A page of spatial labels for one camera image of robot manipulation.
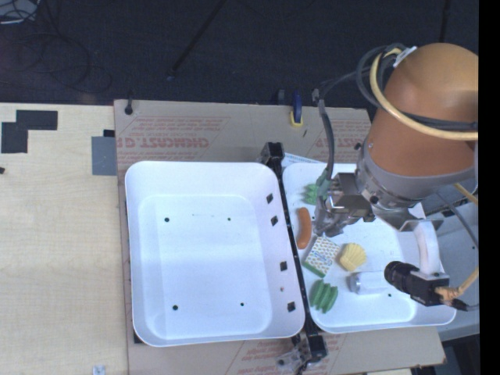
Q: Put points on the black cylinder on white bracket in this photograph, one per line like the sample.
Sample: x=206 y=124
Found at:
x=414 y=283

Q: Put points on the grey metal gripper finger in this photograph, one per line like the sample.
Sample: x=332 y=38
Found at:
x=321 y=219
x=338 y=226

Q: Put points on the small light green toy vegetable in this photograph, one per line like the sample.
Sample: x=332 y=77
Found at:
x=311 y=193

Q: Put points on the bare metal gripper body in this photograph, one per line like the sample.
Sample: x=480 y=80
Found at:
x=353 y=199

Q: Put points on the orange toy sausage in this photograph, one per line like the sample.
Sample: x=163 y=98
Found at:
x=304 y=229

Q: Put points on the yellow ribbed toy shell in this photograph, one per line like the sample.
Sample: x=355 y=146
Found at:
x=352 y=257

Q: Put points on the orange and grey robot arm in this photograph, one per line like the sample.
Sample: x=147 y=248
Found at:
x=426 y=104

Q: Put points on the white printed paper sheet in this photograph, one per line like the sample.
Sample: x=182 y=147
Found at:
x=298 y=158

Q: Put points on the white and green printed packet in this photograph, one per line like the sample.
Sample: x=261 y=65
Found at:
x=321 y=256

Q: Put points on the green ribbed toy pea pod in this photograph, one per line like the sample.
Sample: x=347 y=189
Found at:
x=323 y=296

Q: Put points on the white small can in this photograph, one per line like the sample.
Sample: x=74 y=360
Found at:
x=367 y=282

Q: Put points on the white plastic tray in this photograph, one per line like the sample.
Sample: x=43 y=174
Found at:
x=207 y=260
x=371 y=311

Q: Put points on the brown cardboard board, red print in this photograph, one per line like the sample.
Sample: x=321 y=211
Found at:
x=218 y=139

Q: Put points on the thin black rod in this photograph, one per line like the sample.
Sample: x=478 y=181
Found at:
x=293 y=240

